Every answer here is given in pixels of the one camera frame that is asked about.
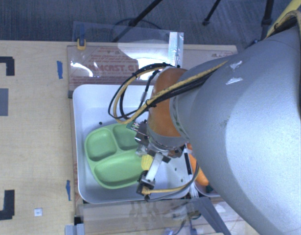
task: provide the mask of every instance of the transparent plastic sheet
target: transparent plastic sheet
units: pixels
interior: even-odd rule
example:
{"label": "transparent plastic sheet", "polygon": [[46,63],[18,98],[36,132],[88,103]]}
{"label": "transparent plastic sheet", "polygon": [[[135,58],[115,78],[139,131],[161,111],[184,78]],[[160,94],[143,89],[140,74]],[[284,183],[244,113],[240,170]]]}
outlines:
{"label": "transparent plastic sheet", "polygon": [[[67,47],[70,97],[82,84],[122,84],[149,64],[182,66],[181,32],[74,22],[72,40],[84,44],[84,49]],[[150,75],[141,76],[134,84],[145,84]]]}

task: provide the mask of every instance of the yellow sponge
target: yellow sponge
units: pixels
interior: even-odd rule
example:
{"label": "yellow sponge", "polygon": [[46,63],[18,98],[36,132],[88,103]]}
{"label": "yellow sponge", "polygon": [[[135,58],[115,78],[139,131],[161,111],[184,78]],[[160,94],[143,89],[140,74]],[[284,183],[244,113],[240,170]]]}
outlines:
{"label": "yellow sponge", "polygon": [[148,155],[148,154],[147,155],[142,155],[142,157],[141,157],[141,168],[143,170],[149,170],[153,159],[154,158],[152,156]]}

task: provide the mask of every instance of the gray square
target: gray square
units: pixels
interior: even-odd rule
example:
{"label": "gray square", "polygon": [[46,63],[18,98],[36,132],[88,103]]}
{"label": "gray square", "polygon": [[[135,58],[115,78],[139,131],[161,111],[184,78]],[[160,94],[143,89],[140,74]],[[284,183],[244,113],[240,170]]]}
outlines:
{"label": "gray square", "polygon": [[8,115],[9,89],[0,89],[0,116]]}

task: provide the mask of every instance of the white tray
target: white tray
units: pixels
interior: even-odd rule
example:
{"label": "white tray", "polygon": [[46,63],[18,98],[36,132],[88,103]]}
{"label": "white tray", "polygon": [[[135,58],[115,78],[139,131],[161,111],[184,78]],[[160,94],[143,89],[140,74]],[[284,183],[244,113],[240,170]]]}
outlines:
{"label": "white tray", "polygon": [[[108,115],[109,103],[119,88],[119,85],[81,85],[73,93],[73,110],[75,121],[75,139],[77,152],[78,189],[81,197],[88,203],[100,204],[110,202],[143,200],[143,196],[136,193],[138,183],[121,188],[106,189],[102,187],[92,175],[87,162],[84,141],[86,136],[93,130],[109,124],[116,123]],[[130,86],[125,92],[124,111],[130,112],[136,109],[144,86]],[[147,113],[138,118],[142,121],[147,119]],[[169,163],[162,163],[156,175],[155,189],[175,188],[189,181],[184,155],[180,158],[171,159]],[[181,198],[188,190],[181,192],[172,198]],[[167,193],[154,193],[150,197],[157,198]]]}

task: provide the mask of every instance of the yellow cable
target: yellow cable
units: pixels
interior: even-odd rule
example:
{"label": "yellow cable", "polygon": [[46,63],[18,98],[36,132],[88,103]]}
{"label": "yellow cable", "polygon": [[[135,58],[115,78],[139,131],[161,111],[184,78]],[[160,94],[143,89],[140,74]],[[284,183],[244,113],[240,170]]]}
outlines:
{"label": "yellow cable", "polygon": [[301,12],[298,10],[293,10],[288,12],[277,24],[275,24],[273,31],[271,31],[268,35],[267,38],[275,31],[275,29],[277,29],[278,27],[280,27],[282,24],[284,24],[286,21],[288,21],[289,19],[295,17],[297,19],[297,24],[300,30],[300,34],[301,34]]}
{"label": "yellow cable", "polygon": [[[159,92],[158,92],[157,94],[155,94],[152,98],[150,98],[149,100],[147,100],[147,103],[143,104],[143,105],[142,105],[142,106],[134,113],[134,115],[132,115],[129,119],[124,120],[124,121],[119,120],[119,119],[116,119],[117,122],[118,122],[118,123],[121,123],[121,124],[128,124],[128,123],[130,123],[131,121],[133,121],[134,119],[136,119],[136,118],[144,111],[144,109],[147,108],[147,106],[148,106],[149,104],[151,104],[152,102],[154,102],[154,101],[155,101],[156,99],[158,99],[159,97],[161,97],[161,96],[167,94],[167,93],[168,93],[169,91],[171,91],[171,90],[174,90],[174,89],[177,89],[178,87],[183,86],[183,85],[186,84],[186,83],[189,83],[189,82],[191,82],[191,81],[194,81],[194,80],[196,80],[196,79],[198,79],[198,78],[201,78],[201,77],[204,77],[204,76],[210,74],[211,72],[213,72],[213,71],[217,70],[218,68],[220,68],[221,66],[223,66],[226,62],[227,62],[227,61],[225,61],[225,62],[223,62],[223,63],[221,63],[221,64],[219,64],[219,65],[217,65],[217,66],[215,66],[215,67],[213,67],[213,68],[211,68],[211,69],[209,69],[209,70],[206,70],[206,71],[203,71],[203,72],[201,72],[201,73],[199,73],[199,74],[197,74],[197,75],[191,76],[191,77],[189,77],[189,78],[186,79],[186,80],[183,80],[183,81],[180,81],[180,82],[178,82],[178,83],[176,83],[176,84],[174,84],[174,85],[171,85],[171,86],[169,86],[169,87],[163,89],[162,91],[159,91]],[[115,101],[115,104],[114,104],[114,116],[116,116],[116,105],[117,105],[117,102],[118,102],[118,100],[119,100],[121,94],[122,94],[123,91],[127,88],[127,86],[128,86],[132,81],[134,81],[134,79],[135,79],[135,78],[130,79],[130,80],[122,87],[122,89],[119,91],[119,93],[118,93],[118,95],[117,95],[117,98],[116,98],[117,100]]]}
{"label": "yellow cable", "polygon": [[[195,180],[197,179],[197,177],[198,177],[198,173],[197,173],[195,179],[193,180],[193,183],[195,182]],[[189,184],[190,184],[190,183],[187,183],[187,184],[185,184],[185,185],[183,185],[183,186],[175,187],[175,188],[170,188],[170,189],[153,189],[153,190],[149,189],[149,188],[146,187],[146,186],[143,186],[143,188],[142,188],[142,190],[141,190],[141,193],[142,193],[143,195],[149,195],[149,194],[151,194],[151,193],[165,193],[165,192],[172,192],[172,191],[181,190],[181,189],[187,187]]]}
{"label": "yellow cable", "polygon": [[292,0],[288,6],[285,8],[285,10],[281,13],[281,15],[278,17],[278,19],[274,22],[272,27],[269,29],[267,36],[272,33],[274,30],[274,26],[279,23],[279,21],[290,11],[297,10],[299,6],[301,5],[301,0]]}

